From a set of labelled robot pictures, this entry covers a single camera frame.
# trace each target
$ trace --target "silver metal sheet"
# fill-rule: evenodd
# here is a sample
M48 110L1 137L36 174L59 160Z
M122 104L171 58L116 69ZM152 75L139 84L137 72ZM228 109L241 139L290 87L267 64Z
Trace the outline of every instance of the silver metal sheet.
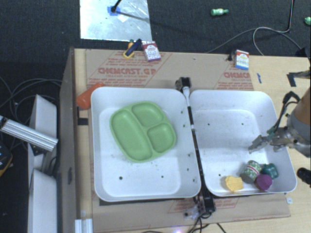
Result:
M80 0L82 39L152 41L147 0L122 0L117 10L109 12L118 0Z

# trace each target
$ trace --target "green divided plate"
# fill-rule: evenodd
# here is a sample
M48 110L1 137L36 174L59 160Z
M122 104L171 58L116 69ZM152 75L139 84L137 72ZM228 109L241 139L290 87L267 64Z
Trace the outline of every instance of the green divided plate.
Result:
M124 155L134 162L146 162L169 151L176 133L162 109L143 101L117 110L110 118L110 130Z

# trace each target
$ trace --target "orange object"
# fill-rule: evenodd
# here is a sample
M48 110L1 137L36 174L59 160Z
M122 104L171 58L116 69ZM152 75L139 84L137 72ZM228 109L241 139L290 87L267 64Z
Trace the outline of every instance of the orange object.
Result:
M103 83L96 83L87 89L84 93L80 94L76 99L78 106L84 110L87 110L89 107L91 107L91 95L93 91L102 86L104 86Z

